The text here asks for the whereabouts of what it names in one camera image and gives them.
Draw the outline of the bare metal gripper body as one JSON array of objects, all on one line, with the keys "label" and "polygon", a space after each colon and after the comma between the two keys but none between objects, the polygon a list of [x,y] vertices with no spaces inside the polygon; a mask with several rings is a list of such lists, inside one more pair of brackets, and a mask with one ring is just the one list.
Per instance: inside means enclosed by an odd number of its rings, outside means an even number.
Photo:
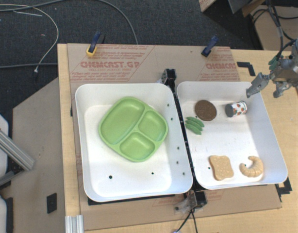
[{"label": "bare metal gripper body", "polygon": [[271,79],[274,82],[287,82],[291,85],[298,85],[298,58],[288,56],[286,58],[273,59],[269,67]]}]

